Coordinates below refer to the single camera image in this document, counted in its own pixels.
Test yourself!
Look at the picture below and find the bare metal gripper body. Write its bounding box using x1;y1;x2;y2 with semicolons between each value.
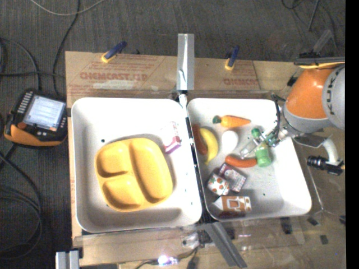
259;127;294;149

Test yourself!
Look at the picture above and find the white can with red fruit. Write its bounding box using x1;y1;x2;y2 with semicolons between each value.
206;173;231;197

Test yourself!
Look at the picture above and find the orange carrot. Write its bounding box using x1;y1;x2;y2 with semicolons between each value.
212;115;252;129

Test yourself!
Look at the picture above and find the black cylinder on white bracket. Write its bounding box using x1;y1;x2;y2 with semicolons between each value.
306;137;345;177

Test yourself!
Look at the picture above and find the orange and white carton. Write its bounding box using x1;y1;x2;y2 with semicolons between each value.
211;195;252;214

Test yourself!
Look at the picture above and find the white egg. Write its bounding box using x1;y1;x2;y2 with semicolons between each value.
221;129;239;151

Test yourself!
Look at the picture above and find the yellow banana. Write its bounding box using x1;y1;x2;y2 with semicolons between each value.
199;127;219;165

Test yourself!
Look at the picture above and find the yellow divided plate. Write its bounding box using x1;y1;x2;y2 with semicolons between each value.
94;137;174;213

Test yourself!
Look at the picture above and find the white plastic tray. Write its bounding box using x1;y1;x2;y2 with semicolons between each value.
71;96;203;234
186;97;312;222

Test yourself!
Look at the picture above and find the brown cardboard board red print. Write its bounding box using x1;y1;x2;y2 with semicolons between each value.
65;50;298;266

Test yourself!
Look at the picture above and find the purple carton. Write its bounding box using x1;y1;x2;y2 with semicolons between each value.
218;163;247;193

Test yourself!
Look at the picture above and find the green bottle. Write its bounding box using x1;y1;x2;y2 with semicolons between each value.
250;127;274;168

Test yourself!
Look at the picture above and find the pink and white carton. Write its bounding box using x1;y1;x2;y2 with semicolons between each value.
162;121;182;154

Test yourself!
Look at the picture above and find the dark red sausage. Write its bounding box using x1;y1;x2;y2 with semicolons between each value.
192;124;208;156

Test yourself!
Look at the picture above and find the orange sausage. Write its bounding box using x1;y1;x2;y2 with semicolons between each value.
224;154;258;169

